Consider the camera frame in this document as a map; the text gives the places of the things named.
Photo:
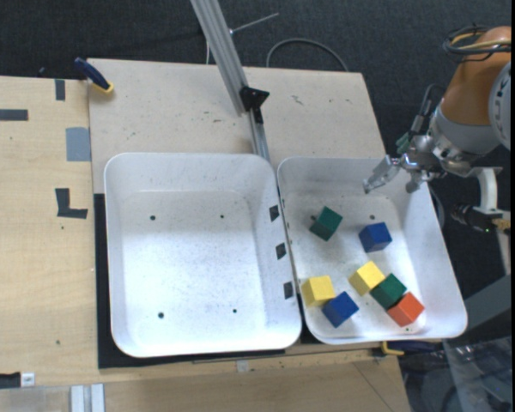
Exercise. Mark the white plastic tray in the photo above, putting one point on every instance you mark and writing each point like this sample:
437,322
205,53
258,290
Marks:
189,256
347,251

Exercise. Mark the orange cube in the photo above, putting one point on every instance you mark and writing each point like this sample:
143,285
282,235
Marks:
406,309

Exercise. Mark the yellow cube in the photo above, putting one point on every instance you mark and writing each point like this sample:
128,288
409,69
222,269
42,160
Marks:
317,290
366,277

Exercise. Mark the pale wood board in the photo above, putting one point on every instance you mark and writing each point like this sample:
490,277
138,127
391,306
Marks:
176,110

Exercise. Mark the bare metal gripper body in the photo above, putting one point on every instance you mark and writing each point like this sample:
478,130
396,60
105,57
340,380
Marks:
425,155

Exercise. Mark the green cube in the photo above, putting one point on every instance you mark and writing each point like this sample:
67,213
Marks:
388,291
326,223

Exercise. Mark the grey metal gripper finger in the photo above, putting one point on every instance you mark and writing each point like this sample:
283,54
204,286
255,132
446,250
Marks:
382,174
415,183

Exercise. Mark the black cylinder on white bracket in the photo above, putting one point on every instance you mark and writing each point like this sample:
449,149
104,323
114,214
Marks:
488,195

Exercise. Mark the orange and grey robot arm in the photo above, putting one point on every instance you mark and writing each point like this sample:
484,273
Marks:
470,88

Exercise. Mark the blue cube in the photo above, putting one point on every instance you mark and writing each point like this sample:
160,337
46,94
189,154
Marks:
340,309
375,236

